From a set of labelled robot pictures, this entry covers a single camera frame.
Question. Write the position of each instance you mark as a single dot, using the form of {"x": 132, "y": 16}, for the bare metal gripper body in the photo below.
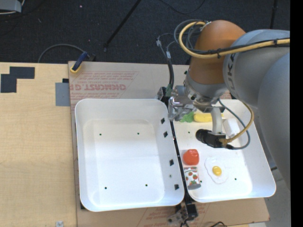
{"x": 185, "y": 98}

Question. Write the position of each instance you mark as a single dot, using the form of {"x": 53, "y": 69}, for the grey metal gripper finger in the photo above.
{"x": 181, "y": 112}
{"x": 171, "y": 111}

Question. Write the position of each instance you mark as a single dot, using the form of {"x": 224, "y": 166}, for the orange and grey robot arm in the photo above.
{"x": 255, "y": 74}

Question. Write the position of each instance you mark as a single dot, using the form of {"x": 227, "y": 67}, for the green toy lettuce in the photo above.
{"x": 187, "y": 118}

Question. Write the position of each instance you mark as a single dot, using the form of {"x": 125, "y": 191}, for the yellow toy food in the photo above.
{"x": 203, "y": 118}

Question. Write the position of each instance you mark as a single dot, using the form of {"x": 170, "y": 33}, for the thin black rod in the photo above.
{"x": 178, "y": 155}

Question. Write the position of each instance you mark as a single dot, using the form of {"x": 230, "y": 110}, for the brown cardboard board red print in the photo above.
{"x": 113, "y": 84}

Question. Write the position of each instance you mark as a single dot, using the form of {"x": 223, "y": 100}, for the white plastic tray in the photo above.
{"x": 241, "y": 178}
{"x": 123, "y": 155}

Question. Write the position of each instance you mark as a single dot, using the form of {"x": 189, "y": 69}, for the white can with red print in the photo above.
{"x": 192, "y": 177}

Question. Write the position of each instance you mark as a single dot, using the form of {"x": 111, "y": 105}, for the white and yellow fried egg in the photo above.
{"x": 216, "y": 170}

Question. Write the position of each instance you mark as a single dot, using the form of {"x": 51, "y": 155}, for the black cylinder on white bracket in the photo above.
{"x": 209, "y": 137}

